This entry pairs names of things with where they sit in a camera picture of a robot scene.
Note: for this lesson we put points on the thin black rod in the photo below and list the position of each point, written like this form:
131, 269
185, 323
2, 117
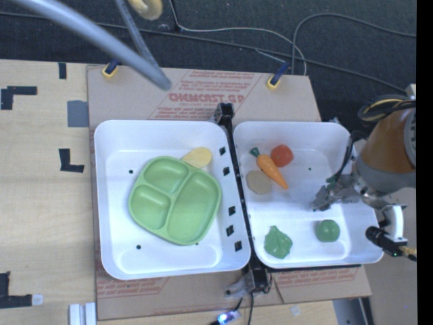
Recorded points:
241, 188

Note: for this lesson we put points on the black cylinder on white bracket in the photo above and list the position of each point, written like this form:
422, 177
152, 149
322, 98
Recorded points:
394, 222

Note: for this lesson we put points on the yellow oval biscuit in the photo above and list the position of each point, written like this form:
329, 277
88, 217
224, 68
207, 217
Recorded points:
199, 156

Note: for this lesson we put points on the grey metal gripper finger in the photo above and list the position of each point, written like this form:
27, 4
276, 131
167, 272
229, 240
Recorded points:
320, 204
327, 190

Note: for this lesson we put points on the beige round biscuit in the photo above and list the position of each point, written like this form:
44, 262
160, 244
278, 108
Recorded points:
258, 182

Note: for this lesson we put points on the white plastic tray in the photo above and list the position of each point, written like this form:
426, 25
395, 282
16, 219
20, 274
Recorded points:
304, 201
118, 215

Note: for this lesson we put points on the green divided plate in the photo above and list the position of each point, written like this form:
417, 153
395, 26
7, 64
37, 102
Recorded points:
176, 201

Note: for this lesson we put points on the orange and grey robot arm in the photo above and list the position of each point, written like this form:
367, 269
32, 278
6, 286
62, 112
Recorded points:
385, 144

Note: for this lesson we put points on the brown cardboard board red print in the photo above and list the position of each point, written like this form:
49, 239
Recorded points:
142, 97

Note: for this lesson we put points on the orange carrot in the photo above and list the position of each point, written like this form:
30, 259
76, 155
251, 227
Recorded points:
270, 169

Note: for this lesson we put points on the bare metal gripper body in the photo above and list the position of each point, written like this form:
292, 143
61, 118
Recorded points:
350, 191

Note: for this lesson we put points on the green apple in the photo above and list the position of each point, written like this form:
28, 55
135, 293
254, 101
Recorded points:
328, 230

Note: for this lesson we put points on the red tomato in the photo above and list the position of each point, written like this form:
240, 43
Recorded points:
283, 155

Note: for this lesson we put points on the green lettuce leaf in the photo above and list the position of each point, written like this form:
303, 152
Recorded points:
277, 244

